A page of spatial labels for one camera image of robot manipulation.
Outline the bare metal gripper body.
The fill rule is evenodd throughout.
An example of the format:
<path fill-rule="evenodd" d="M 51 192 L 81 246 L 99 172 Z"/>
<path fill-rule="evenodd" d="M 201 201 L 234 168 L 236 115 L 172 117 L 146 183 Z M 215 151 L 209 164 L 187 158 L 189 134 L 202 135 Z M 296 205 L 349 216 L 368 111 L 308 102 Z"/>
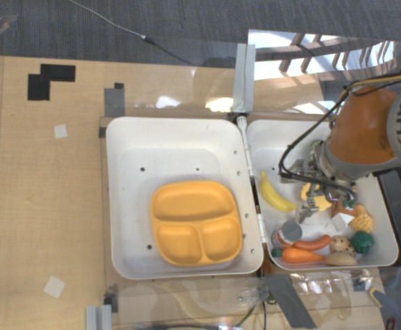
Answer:
<path fill-rule="evenodd" d="M 294 145 L 289 145 L 283 154 L 283 183 L 309 183 L 308 197 L 357 198 L 355 179 L 335 168 L 326 147 L 322 140 L 313 141 L 307 159 L 296 159 L 286 168 L 285 159 L 294 149 Z"/>

